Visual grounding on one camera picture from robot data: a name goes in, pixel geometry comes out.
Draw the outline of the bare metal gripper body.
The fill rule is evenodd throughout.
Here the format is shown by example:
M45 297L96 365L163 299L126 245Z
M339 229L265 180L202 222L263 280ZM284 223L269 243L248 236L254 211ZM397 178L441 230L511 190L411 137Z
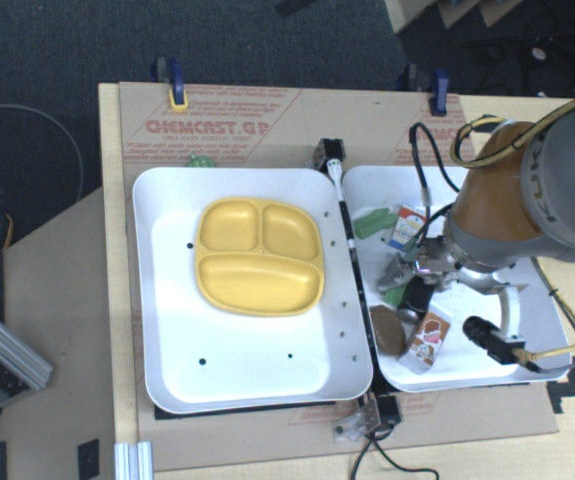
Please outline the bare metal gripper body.
M411 262L413 278L434 289L448 289L455 282L467 282L467 256L460 246L445 236L426 239Z

